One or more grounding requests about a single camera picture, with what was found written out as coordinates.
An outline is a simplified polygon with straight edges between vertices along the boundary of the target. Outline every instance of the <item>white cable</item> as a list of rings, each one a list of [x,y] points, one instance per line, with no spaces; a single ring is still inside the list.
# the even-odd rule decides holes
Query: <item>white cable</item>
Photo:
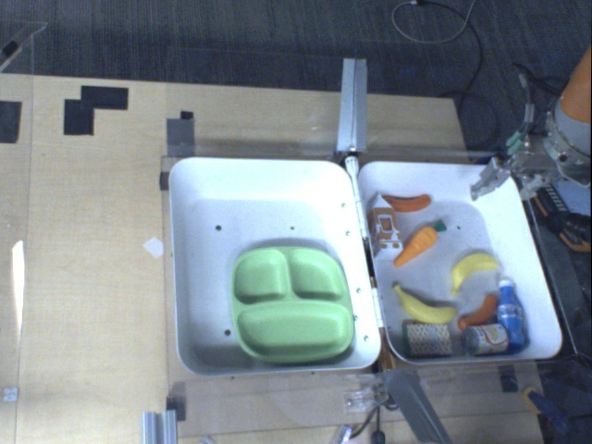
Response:
[[[395,30],[397,30],[401,34],[401,36],[408,39],[409,41],[413,41],[414,43],[421,43],[421,44],[449,43],[453,40],[456,40],[459,36],[461,36],[464,33],[464,31],[466,30],[466,26],[469,24],[469,18],[471,17],[471,14],[473,13],[473,10],[475,9],[476,3],[477,3],[477,0],[473,0],[471,2],[471,5],[469,5],[469,10],[466,13],[466,17],[464,19],[464,23],[462,24],[461,28],[458,31],[456,31],[454,34],[452,34],[448,38],[444,38],[443,40],[419,40],[419,39],[411,36],[409,33],[406,33],[405,31],[403,31],[399,27],[399,25],[397,25],[397,21],[395,20],[395,14],[399,10],[399,8],[401,8],[402,6],[405,6],[405,5],[417,6],[417,4],[418,4],[417,0],[409,0],[408,2],[402,2],[402,3],[398,4],[397,6],[395,6],[390,14],[390,21],[392,22],[392,26],[395,27]]]

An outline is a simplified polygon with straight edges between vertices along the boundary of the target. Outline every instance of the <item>dark floor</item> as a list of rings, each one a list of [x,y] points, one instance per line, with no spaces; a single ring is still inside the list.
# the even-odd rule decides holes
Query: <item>dark floor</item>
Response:
[[[462,91],[478,66],[470,29],[444,44],[403,39],[390,23],[406,0],[0,0],[0,19],[49,23],[37,72],[132,80],[339,89],[341,59],[363,57],[371,93]],[[471,0],[435,0],[465,14]],[[592,0],[479,0],[472,25],[483,65],[461,111],[471,148],[494,148],[524,114],[512,62],[561,85],[590,44]],[[462,21],[434,6],[398,13],[422,38]],[[536,99],[544,109],[549,97]]]

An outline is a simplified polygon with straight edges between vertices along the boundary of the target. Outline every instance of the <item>silver can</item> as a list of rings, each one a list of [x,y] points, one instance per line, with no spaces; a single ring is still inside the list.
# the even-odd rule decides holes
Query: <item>silver can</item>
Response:
[[[508,350],[508,332],[501,324],[467,327],[462,333],[462,343],[469,355],[489,355]]]

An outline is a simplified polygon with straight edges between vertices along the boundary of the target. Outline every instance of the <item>yellow banana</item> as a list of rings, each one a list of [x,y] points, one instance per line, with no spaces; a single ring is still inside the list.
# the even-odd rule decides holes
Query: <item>yellow banana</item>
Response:
[[[452,268],[452,294],[458,294],[463,282],[473,273],[484,270],[495,270],[500,264],[487,253],[473,253],[465,256]]]
[[[423,304],[411,294],[403,291],[400,285],[395,285],[393,289],[397,291],[401,298],[403,310],[413,319],[428,324],[446,324],[456,315],[456,309],[453,307],[432,307]]]

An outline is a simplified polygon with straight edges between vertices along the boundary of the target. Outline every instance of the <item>wooden surface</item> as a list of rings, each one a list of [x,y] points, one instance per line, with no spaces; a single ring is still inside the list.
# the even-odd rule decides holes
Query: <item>wooden surface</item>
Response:
[[[129,110],[97,110],[94,136],[64,136],[64,99],[79,99],[83,84],[128,87]],[[138,443],[142,412],[164,410],[168,367],[173,376],[186,373],[176,371],[167,354],[167,335],[170,339],[172,331],[170,327],[167,331],[163,258],[153,258],[142,247],[152,237],[164,238],[158,177],[166,152],[166,118],[178,117],[180,110],[193,111],[198,142],[224,142],[220,131],[225,130],[242,142],[265,137],[288,141],[296,151],[319,145],[330,148],[339,95],[42,77],[35,78],[33,94],[28,277],[16,442]],[[453,105],[446,100],[371,96],[368,134],[371,142],[390,139],[409,146],[429,139],[433,146],[463,148]],[[11,167],[19,161],[14,148],[3,147],[10,152],[0,162],[6,172],[13,172]],[[4,196],[7,187],[0,184],[0,188]],[[23,201],[21,215],[26,207]],[[1,267],[0,278],[5,278],[6,263]],[[188,387],[209,389],[214,402],[207,403],[207,413],[200,419],[209,423],[201,429],[216,430],[218,444],[327,443],[335,430],[335,410],[318,403],[313,407],[314,428],[299,428],[296,419],[284,425],[282,420],[293,417],[295,409],[303,413],[311,408],[311,403],[294,398],[297,389],[288,389],[288,400],[269,408],[278,421],[265,424],[275,430],[224,434],[256,428],[253,417],[261,415],[257,406],[266,413],[265,393],[276,393],[274,387],[281,381],[270,379],[270,389],[258,390],[229,378],[186,378]],[[314,379],[331,385],[322,376]],[[444,425],[458,442],[541,441],[536,418],[516,394],[508,399],[485,387],[481,394],[454,396],[436,389],[434,405],[446,416]],[[251,409],[227,414],[225,400]],[[327,402],[341,407],[342,417],[343,397],[329,396]],[[466,416],[467,408],[475,412]],[[3,404],[0,425],[8,423],[9,429],[5,436],[14,432],[11,416],[14,420],[14,409]],[[384,420],[388,442],[413,442],[400,412]],[[181,442],[198,442],[197,427],[185,425],[187,437]],[[356,442],[368,442],[367,435]]]

